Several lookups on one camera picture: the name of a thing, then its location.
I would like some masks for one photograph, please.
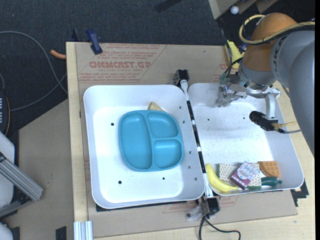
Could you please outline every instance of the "toy banana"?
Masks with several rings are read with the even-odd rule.
[[[210,163],[207,163],[205,165],[206,174],[208,176],[209,183],[212,187],[215,189],[221,191],[221,192],[228,192],[231,190],[238,190],[239,188],[237,186],[232,186],[226,182],[224,182],[222,179],[220,179],[215,170],[213,169],[212,165]]]

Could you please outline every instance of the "blue divided plate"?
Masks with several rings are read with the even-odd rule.
[[[123,161],[133,170],[152,172],[171,169],[184,157],[179,125],[167,112],[128,112],[121,117],[118,132]]]

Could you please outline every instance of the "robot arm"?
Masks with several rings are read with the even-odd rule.
[[[243,38],[242,31],[245,24],[254,18],[261,19],[252,33],[252,40],[247,40]],[[297,123],[314,156],[315,23],[297,23],[282,13],[256,15],[241,26],[239,36],[248,44],[237,73],[239,85],[247,95],[257,98],[264,98],[265,91],[275,81],[288,89]],[[224,95],[228,95],[231,89],[232,81],[229,80],[223,90]],[[233,100],[238,99],[242,92],[233,92]],[[218,99],[217,104],[225,105],[232,98],[226,100]]]

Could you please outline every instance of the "white plastic tray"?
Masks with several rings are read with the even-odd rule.
[[[195,200],[205,190],[190,115],[182,90],[173,85],[95,85],[83,96],[94,201],[105,209]],[[184,157],[163,171],[141,172],[122,160],[122,115],[155,102],[178,122]]]
[[[252,111],[266,113],[265,99],[247,96],[226,107],[217,107],[218,89],[218,83],[196,83],[188,90],[204,162],[216,169],[217,164],[276,161],[283,183],[276,187],[262,186],[261,189],[227,193],[214,191],[221,196],[230,196],[299,188],[304,175],[290,135],[265,131],[249,119]],[[279,123],[284,123],[277,102],[275,116]]]

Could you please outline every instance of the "yellow cable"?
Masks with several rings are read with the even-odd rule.
[[[286,123],[277,123],[277,122],[274,122],[274,123],[272,123],[271,125],[272,125],[273,128],[277,131],[277,130],[279,130],[279,129],[282,128],[282,127],[296,125],[297,123],[298,123],[297,121],[286,122]]]
[[[263,39],[260,39],[260,40],[248,40],[246,38],[243,37],[242,35],[242,32],[245,28],[245,26],[253,19],[256,19],[256,18],[263,18],[265,17],[265,15],[262,15],[262,14],[257,14],[257,15],[253,15],[251,17],[249,17],[248,19],[246,19],[244,21],[244,23],[241,25],[240,29],[239,29],[239,38],[241,39],[241,41],[243,41],[244,43],[246,44],[249,44],[249,45],[259,45],[259,44],[264,44],[266,43],[267,41],[271,40],[272,38],[282,34],[282,33],[285,33],[289,30],[293,30],[293,29],[298,29],[298,28],[302,28],[302,27],[305,27],[305,26],[315,26],[316,23],[313,22],[313,21],[307,21],[307,22],[301,22],[301,23],[296,23],[296,24],[293,24],[291,26],[288,26],[288,27],[285,27],[281,30],[279,30],[278,32],[275,32],[269,36],[266,36],[265,38]]]

